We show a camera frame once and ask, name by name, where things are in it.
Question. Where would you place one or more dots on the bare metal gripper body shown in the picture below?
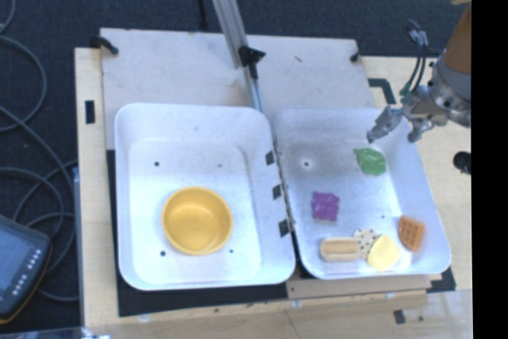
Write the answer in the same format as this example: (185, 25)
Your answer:
(436, 105)

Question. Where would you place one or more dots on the yellow bowl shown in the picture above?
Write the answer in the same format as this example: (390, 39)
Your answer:
(197, 221)

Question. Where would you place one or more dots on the white spotted toy biscuit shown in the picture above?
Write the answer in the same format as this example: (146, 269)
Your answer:
(364, 239)

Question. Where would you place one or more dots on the purple toy grapes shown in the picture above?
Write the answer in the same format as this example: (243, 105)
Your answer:
(325, 206)

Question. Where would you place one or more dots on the white plastic tray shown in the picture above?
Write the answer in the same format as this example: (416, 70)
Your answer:
(341, 186)
(198, 131)

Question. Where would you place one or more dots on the pale wooden board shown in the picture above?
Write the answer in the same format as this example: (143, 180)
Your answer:
(170, 71)

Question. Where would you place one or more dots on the pale yellow oval toy chip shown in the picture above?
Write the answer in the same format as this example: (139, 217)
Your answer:
(383, 254)

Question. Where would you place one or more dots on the tan toy bread bun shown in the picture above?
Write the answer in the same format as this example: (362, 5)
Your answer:
(338, 249)

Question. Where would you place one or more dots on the orange toy waffle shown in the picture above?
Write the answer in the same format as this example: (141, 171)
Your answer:
(411, 233)

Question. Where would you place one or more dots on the green toy lettuce leaf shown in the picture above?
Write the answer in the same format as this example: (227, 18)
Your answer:
(371, 162)

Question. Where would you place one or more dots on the thin black and white rod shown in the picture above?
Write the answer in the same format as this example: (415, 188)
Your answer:
(257, 95)

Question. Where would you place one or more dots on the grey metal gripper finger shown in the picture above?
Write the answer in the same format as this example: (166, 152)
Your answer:
(417, 131)
(383, 127)

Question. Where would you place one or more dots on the black cylinder on white bracket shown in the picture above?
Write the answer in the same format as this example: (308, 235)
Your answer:
(463, 162)

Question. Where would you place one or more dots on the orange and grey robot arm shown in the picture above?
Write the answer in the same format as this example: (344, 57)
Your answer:
(456, 47)

